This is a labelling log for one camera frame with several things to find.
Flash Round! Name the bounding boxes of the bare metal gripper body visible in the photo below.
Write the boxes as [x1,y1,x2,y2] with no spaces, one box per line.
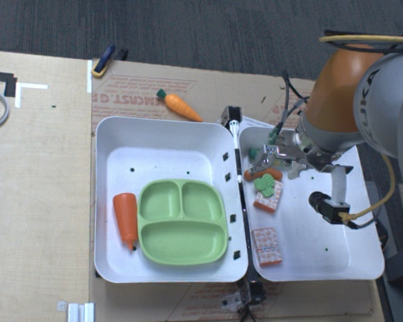
[262,128,345,173]

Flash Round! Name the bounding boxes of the orange sausage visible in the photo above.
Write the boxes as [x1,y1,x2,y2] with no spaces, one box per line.
[243,165,284,184]

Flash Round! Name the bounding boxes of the green broccoli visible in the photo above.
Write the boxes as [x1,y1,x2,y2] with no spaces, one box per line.
[252,172,277,198]

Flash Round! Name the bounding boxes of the orange and white carton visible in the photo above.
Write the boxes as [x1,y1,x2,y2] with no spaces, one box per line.
[253,177,285,214]
[249,225,286,269]

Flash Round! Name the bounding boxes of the white plastic tray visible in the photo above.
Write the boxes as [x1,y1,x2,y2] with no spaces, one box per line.
[229,124,395,290]
[85,115,259,294]

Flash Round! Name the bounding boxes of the orange carrot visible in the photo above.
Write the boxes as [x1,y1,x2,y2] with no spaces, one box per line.
[154,88,206,123]

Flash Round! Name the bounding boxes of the green divided plate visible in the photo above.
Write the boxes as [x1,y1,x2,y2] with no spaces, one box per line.
[133,175,233,270]

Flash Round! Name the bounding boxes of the brown cardboard board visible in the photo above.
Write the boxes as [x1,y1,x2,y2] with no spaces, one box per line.
[74,58,391,322]

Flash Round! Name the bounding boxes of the black cylinder on white bracket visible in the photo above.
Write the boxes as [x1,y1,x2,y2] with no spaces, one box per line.
[307,163,355,227]

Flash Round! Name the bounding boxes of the black block with thin wires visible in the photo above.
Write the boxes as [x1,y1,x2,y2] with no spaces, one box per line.
[220,277,268,316]
[219,104,244,128]

